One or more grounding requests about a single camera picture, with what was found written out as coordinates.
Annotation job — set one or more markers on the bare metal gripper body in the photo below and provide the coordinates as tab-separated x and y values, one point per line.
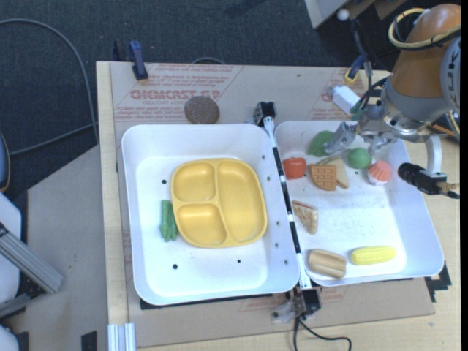
380	123

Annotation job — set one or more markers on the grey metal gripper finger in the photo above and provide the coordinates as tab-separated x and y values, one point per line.
340	137
378	145

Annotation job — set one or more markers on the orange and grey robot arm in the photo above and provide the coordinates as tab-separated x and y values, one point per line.
420	68

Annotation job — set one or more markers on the green lettuce leaf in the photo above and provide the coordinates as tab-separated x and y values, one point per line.
319	144

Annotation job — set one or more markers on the green round fruit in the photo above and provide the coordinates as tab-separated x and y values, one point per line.
359	158

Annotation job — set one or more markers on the tan bread slice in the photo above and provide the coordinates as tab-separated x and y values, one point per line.
342	172

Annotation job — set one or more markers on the small white box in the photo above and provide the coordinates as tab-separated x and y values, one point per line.
345	98

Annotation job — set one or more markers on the orange waffle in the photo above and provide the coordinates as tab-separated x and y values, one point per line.
323	177

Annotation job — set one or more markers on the red tomato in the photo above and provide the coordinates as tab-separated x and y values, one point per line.
294	167

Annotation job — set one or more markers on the white plastic tray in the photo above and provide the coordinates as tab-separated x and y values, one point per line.
204	272
365	218

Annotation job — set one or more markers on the thin black and white rod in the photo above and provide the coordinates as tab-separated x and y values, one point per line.
286	192

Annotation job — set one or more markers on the pizza slice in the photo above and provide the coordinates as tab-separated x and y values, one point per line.
306	216

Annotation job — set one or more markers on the yellow corn cob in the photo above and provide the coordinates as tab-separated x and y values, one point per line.
373	255

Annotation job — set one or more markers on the brown cardboard board red print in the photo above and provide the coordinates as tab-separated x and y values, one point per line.
234	86

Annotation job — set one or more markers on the yellow divided plate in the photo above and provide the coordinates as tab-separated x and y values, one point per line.
234	199

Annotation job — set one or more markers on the tan hot dog bun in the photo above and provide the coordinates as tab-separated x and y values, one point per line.
326	263

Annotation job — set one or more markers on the brown round biscuit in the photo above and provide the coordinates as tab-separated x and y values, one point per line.
202	110

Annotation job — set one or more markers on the green asparagus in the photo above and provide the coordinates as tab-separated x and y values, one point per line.
168	221

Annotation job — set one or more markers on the black cylinder on white bracket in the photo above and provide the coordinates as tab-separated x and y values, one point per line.
417	176

